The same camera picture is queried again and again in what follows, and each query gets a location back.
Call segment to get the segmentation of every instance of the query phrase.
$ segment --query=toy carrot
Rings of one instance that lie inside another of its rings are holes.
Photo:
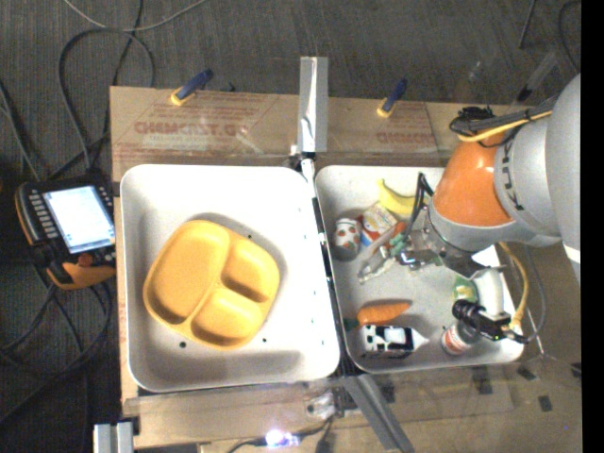
[[[368,304],[357,312],[356,319],[344,319],[344,328],[352,330],[367,325],[380,326],[388,324],[411,306],[411,301],[385,302]]]

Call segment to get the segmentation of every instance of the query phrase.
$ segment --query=blue clamp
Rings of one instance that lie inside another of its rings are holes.
[[[170,94],[170,99],[177,106],[182,106],[185,102],[193,97],[193,94],[197,89],[204,87],[214,77],[214,73],[211,69],[206,69],[201,74],[196,75],[184,86],[176,89]]]
[[[394,104],[405,94],[406,90],[407,78],[403,77],[398,81],[396,87],[393,89],[390,95],[379,103],[377,114],[379,114],[381,117],[390,117],[394,111]]]

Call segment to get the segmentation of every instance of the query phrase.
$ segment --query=orange carrot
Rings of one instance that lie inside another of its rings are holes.
[[[387,324],[411,306],[409,300],[361,307],[357,313],[359,326]]]

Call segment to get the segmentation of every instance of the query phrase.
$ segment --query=light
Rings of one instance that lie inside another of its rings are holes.
[[[279,429],[271,429],[264,436],[266,446],[269,448],[279,448],[281,446],[299,446],[300,438],[289,432]]]

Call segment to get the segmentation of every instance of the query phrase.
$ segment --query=can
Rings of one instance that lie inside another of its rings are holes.
[[[480,340],[480,334],[464,322],[452,324],[441,336],[441,346],[451,356],[461,356]]]

